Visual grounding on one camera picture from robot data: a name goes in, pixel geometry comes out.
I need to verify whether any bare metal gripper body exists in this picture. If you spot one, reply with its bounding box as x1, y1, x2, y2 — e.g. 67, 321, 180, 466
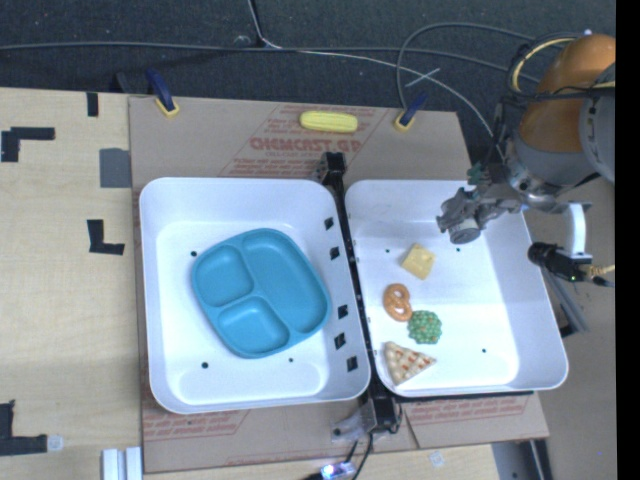
466, 178, 570, 227

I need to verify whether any yellow cheese wedge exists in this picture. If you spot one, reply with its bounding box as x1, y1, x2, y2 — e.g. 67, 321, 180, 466
400, 242, 437, 282

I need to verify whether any white plastic tray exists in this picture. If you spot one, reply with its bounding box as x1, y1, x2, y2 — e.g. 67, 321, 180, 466
138, 176, 373, 416
344, 178, 570, 399

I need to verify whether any orange pretzel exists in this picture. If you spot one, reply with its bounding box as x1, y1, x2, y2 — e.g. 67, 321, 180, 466
382, 282, 414, 324

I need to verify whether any green peas cluster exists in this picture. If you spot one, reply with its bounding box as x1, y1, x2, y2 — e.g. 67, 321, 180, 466
406, 309, 444, 347

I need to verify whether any thin black rod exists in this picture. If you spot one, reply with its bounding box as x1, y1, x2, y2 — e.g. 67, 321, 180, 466
331, 180, 385, 403

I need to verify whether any pizza slice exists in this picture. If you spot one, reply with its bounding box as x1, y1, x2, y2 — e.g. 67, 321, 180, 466
382, 340, 438, 388

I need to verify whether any yellow corn cob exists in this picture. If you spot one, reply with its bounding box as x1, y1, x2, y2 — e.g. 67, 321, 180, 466
298, 110, 360, 135

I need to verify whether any blue divided plate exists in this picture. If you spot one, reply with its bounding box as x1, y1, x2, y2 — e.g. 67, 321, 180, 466
190, 227, 332, 361

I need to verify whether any brown cardboard board, red print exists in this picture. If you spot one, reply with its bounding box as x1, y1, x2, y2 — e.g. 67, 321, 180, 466
127, 95, 551, 475

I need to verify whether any black cylinder on white bracket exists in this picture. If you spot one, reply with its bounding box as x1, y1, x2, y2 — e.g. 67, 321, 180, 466
527, 202, 595, 283

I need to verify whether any black block with thin wires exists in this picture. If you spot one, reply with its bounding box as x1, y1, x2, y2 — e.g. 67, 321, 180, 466
318, 151, 349, 187
366, 394, 402, 435

